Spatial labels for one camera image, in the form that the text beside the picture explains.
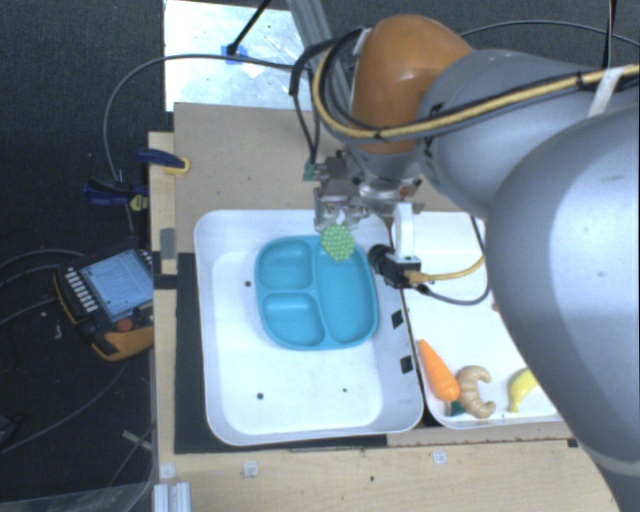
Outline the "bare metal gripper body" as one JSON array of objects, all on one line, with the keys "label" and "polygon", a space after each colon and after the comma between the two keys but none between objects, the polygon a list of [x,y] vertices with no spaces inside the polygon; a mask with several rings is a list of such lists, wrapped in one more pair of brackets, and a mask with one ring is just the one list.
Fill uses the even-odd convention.
[{"label": "bare metal gripper body", "polygon": [[342,152],[317,163],[313,178],[319,182],[317,202],[329,211],[346,207],[391,214],[397,205],[410,204],[418,214],[424,208],[424,201],[416,197],[422,173],[408,153]]}]

